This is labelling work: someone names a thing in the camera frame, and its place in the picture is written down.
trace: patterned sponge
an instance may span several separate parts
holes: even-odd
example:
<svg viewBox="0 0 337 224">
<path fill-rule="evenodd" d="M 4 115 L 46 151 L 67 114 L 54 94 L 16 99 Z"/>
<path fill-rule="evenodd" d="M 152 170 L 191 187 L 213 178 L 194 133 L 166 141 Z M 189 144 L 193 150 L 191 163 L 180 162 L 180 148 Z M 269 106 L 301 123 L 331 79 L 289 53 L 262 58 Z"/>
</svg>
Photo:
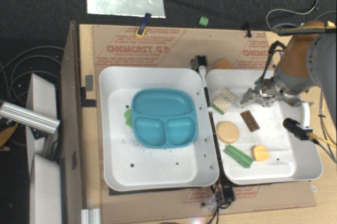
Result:
<svg viewBox="0 0 337 224">
<path fill-rule="evenodd" d="M 222 89 L 219 95 L 212 102 L 212 107 L 221 115 L 224 115 L 235 100 L 236 96 L 233 93 L 231 93 L 228 89 Z"/>
</svg>

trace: white tray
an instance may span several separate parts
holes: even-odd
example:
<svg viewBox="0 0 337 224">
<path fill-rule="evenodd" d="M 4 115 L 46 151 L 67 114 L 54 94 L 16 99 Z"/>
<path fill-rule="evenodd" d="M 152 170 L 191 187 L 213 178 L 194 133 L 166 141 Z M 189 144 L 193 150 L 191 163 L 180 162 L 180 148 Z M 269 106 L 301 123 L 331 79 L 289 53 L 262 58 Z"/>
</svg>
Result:
<svg viewBox="0 0 337 224">
<path fill-rule="evenodd" d="M 141 89 L 170 88 L 190 95 L 197 137 L 187 147 L 141 145 L 125 124 L 126 106 Z M 201 77 L 190 69 L 109 67 L 100 75 L 104 177 L 117 191 L 210 186 L 219 177 Z"/>
<path fill-rule="evenodd" d="M 255 103 L 241 108 L 240 101 L 249 87 L 261 76 L 261 70 L 212 70 L 207 75 L 211 101 L 226 88 L 236 97 L 235 103 L 222 116 L 214 110 L 215 125 L 221 121 L 231 121 L 240 131 L 239 139 L 232 145 L 253 157 L 252 148 L 265 146 L 270 158 L 266 161 L 254 161 L 250 168 L 244 168 L 223 150 L 226 144 L 219 141 L 223 167 L 228 179 L 239 185 L 271 182 L 310 180 L 320 177 L 322 163 L 317 148 L 310 141 L 300 141 L 283 127 L 285 118 L 299 122 L 309 118 L 309 110 L 291 107 L 283 101 L 275 102 L 272 107 L 262 107 Z M 250 132 L 240 116 L 250 110 L 260 129 Z"/>
</svg>

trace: green cylinder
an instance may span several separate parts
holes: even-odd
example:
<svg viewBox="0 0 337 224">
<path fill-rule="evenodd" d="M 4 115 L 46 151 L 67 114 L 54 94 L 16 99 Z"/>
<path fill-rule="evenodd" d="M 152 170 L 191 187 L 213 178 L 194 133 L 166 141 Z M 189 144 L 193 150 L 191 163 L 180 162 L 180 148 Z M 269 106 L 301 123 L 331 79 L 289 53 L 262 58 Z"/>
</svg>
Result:
<svg viewBox="0 0 337 224">
<path fill-rule="evenodd" d="M 245 168 L 249 168 L 254 161 L 252 157 L 248 156 L 232 145 L 227 145 L 224 151 L 233 159 L 237 160 L 238 163 L 240 163 Z"/>
</svg>

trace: teal plate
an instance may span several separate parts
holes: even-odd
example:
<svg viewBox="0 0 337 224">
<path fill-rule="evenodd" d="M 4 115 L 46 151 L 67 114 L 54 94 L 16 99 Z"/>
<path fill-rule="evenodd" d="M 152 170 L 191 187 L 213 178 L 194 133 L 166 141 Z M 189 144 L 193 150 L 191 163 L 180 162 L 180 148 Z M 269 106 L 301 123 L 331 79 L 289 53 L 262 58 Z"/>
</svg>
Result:
<svg viewBox="0 0 337 224">
<path fill-rule="evenodd" d="M 131 105 L 136 139 L 151 148 L 191 144 L 197 135 L 195 108 L 190 96 L 176 89 L 144 89 Z"/>
</svg>

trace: black floor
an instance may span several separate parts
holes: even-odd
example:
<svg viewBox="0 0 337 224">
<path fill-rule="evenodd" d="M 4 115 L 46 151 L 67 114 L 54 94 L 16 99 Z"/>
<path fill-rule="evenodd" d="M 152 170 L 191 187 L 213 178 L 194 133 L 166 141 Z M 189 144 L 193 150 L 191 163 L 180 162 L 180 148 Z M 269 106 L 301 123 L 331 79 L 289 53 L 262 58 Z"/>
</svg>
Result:
<svg viewBox="0 0 337 224">
<path fill-rule="evenodd" d="M 165 19 L 152 19 L 151 26 L 198 27 L 201 16 L 209 18 L 210 28 L 241 29 L 250 23 L 253 30 L 268 30 L 265 16 L 275 8 L 294 11 L 307 11 L 314 0 L 164 0 Z M 275 25 L 282 22 L 300 24 L 315 19 L 324 12 L 335 11 L 336 0 L 319 0 L 318 7 L 307 16 L 276 13 L 270 22 Z M 336 15 L 330 15 L 336 21 Z M 139 18 L 86 13 L 86 0 L 0 0 L 0 62 L 6 65 L 20 53 L 39 46 L 64 47 L 67 27 L 70 20 L 78 23 L 138 25 Z M 43 70 L 58 74 L 59 65 L 47 58 L 27 56 L 44 55 L 57 60 L 62 59 L 62 52 L 55 49 L 39 49 L 25 54 L 6 67 L 10 83 L 13 78 L 27 70 Z M 57 84 L 57 78 L 41 74 L 42 77 Z M 15 84 L 17 95 L 25 100 L 29 75 L 21 77 Z M 6 84 L 0 73 L 0 95 L 6 96 Z M 24 128 L 19 129 L 7 143 L 9 152 L 0 152 L 0 224 L 28 223 L 29 215 L 29 179 L 25 147 Z"/>
</svg>

